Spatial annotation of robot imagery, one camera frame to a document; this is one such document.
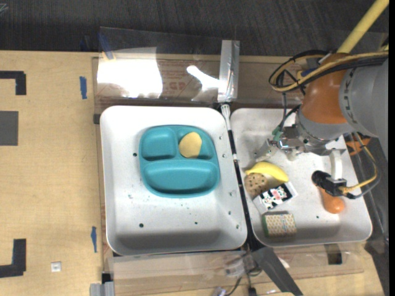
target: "black corner marker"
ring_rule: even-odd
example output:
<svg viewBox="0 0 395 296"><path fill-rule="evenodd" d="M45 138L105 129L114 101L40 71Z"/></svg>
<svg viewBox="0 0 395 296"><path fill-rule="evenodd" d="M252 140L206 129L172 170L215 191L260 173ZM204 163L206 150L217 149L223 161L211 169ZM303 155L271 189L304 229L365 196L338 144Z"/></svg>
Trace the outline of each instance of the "black corner marker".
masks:
<svg viewBox="0 0 395 296"><path fill-rule="evenodd" d="M0 79L15 79L15 95L26 95L26 74L19 71L0 71Z"/></svg>
<svg viewBox="0 0 395 296"><path fill-rule="evenodd" d="M0 265L0 278L23 276L26 271L26 239L14 239L12 249L12 263Z"/></svg>

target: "wooden table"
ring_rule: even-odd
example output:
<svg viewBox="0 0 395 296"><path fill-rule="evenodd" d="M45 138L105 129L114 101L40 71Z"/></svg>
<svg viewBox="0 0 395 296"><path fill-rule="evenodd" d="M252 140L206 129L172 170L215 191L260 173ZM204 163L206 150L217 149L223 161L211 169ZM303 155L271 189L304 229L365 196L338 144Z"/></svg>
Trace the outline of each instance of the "wooden table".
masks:
<svg viewBox="0 0 395 296"><path fill-rule="evenodd" d="M0 51L0 70L27 75L25 96L15 95L15 80L0 79L0 110L19 113L18 146L0 146L0 265L11 264L14 239L27 243L26 271L23 276L0 278L0 295L89 295L90 284L101 281L92 73L97 56ZM254 61L254 69L265 62L261 57L241 61ZM80 77L86 78L86 99ZM363 273L296 283L306 295L383 295L371 256L364 249L360 256ZM52 262L61 262L61 271L51 271ZM258 292L275 289L272 283L256 287ZM211 293L207 289L171 295ZM234 295L247 295L245 286Z"/></svg>

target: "yellow banana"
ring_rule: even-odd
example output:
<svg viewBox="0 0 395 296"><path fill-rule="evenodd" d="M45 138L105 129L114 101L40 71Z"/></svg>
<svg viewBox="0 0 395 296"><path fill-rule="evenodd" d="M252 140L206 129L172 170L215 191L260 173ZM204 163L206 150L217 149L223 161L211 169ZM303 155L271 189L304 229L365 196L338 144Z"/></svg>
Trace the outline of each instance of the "yellow banana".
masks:
<svg viewBox="0 0 395 296"><path fill-rule="evenodd" d="M270 175L275 178L280 184L288 182L288 175L280 167L270 162L257 162L250 170L246 170L246 174L260 173L262 175Z"/></svg>

